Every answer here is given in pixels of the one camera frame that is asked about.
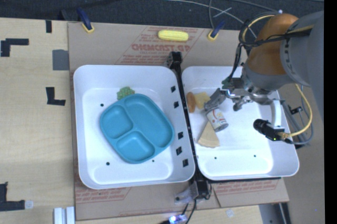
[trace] white can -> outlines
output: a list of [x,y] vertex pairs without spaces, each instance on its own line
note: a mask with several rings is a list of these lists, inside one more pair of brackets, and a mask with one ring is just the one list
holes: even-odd
[[206,117],[211,123],[214,131],[220,131],[228,127],[228,123],[219,108],[214,108],[206,113]]

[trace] black connector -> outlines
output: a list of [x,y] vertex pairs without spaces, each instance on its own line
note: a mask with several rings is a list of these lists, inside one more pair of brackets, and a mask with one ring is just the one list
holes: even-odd
[[281,140],[281,136],[279,133],[284,132],[284,128],[274,128],[268,120],[257,119],[253,124],[254,129],[256,129],[259,133],[263,134],[272,141]]

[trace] wooden surface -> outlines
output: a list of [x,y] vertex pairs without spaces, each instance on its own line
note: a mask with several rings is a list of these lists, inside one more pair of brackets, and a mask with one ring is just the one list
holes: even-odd
[[[0,223],[53,223],[53,209],[74,206],[69,72],[53,70],[52,51],[68,50],[67,22],[0,18],[0,40],[28,38],[0,57],[0,184],[8,201],[31,200],[32,209],[0,212]],[[65,106],[47,105],[46,87]],[[169,215],[77,221],[159,223]],[[196,211],[193,223],[262,223],[258,206]]]

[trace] cardboard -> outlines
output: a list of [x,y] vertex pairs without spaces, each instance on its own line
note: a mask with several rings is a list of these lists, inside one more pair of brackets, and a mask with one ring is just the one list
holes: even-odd
[[[164,65],[171,51],[182,53],[182,69],[232,66],[238,32],[221,30],[218,38],[211,42],[207,39],[210,30],[202,28],[102,23],[94,23],[94,27],[95,31],[88,34],[81,23],[68,23],[76,220],[181,212],[185,205],[175,204],[174,195],[185,190],[188,182],[106,190],[89,189],[82,184],[77,168],[73,75],[86,64]],[[183,30],[188,32],[189,39],[187,42],[160,40],[157,32],[161,29]],[[289,200],[283,179],[234,181],[212,186],[211,198],[199,202],[197,210]]]

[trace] soda can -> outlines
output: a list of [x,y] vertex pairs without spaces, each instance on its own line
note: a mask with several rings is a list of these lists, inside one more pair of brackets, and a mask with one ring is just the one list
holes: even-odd
[[220,131],[228,127],[228,123],[219,108],[214,108],[206,113],[206,117],[211,123],[214,131]]

